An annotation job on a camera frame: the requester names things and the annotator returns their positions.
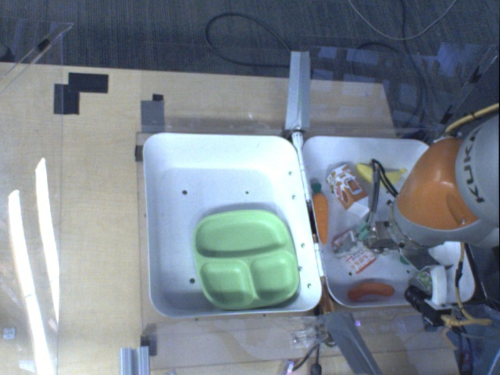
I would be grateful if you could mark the red sausage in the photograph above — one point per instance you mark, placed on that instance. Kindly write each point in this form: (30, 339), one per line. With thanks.
(371, 291)

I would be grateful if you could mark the green divided plate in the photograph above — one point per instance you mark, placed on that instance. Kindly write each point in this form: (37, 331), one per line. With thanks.
(246, 260)

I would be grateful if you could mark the red and white packet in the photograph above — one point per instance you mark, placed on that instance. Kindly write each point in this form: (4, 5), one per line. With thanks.
(340, 241)

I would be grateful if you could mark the orange carrot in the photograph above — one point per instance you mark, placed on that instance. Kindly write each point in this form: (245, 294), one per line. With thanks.
(322, 213)

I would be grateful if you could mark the black cylinder on white bracket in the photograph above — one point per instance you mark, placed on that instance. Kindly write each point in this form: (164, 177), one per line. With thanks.
(437, 283)

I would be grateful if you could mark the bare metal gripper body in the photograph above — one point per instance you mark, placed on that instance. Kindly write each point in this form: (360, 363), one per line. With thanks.
(381, 236)

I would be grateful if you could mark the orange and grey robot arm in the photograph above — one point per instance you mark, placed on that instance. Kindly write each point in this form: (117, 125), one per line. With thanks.
(433, 193)

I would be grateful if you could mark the white plastic tray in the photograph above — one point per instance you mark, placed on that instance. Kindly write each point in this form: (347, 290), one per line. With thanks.
(386, 276)
(218, 170)

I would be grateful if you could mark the orange and white carton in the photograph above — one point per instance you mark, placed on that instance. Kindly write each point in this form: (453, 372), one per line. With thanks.
(345, 188)

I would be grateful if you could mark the yellow banana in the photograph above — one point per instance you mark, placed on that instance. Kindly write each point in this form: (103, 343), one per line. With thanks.
(367, 171)

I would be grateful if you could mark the orange and white packet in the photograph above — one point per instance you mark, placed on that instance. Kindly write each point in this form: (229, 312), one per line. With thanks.
(360, 260)

